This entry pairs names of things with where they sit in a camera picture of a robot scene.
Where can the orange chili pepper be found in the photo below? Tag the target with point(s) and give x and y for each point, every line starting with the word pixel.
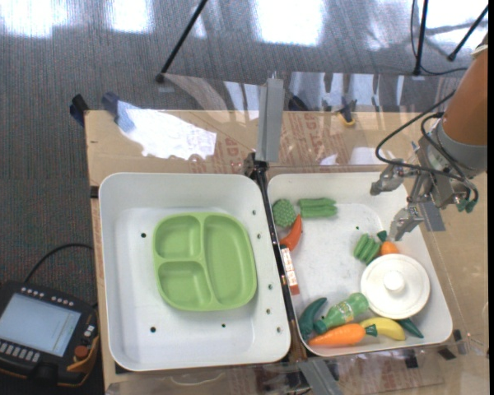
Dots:
pixel 295 235

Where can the green broccoli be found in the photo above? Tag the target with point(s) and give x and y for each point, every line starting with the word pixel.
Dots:
pixel 283 213

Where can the yellow banana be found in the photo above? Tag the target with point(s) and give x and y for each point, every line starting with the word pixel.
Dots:
pixel 389 328

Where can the green divided plate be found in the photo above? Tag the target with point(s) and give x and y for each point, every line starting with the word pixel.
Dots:
pixel 226 253

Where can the white plastic tray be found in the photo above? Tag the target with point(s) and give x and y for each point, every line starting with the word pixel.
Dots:
pixel 329 257
pixel 131 270

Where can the small orange carrot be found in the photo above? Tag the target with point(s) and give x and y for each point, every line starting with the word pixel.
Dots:
pixel 389 247

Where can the red and white packet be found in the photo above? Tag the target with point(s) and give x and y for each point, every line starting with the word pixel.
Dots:
pixel 289 268

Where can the white bowl with lid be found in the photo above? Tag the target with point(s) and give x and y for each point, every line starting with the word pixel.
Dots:
pixel 395 286

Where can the green bottle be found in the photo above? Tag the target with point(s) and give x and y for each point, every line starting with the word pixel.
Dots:
pixel 343 311

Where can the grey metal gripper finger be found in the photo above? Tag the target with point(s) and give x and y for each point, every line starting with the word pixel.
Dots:
pixel 389 177
pixel 405 220

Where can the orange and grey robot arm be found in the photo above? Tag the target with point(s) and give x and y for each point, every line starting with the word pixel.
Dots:
pixel 467 109

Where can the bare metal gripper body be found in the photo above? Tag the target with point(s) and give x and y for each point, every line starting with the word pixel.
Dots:
pixel 438 183

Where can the large orange carrot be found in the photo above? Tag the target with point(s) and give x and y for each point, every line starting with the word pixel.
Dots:
pixel 339 335

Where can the brown cardboard board red print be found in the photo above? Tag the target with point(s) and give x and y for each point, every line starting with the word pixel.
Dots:
pixel 173 159

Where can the green bean pods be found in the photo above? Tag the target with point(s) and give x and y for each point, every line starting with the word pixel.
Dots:
pixel 366 248
pixel 318 208

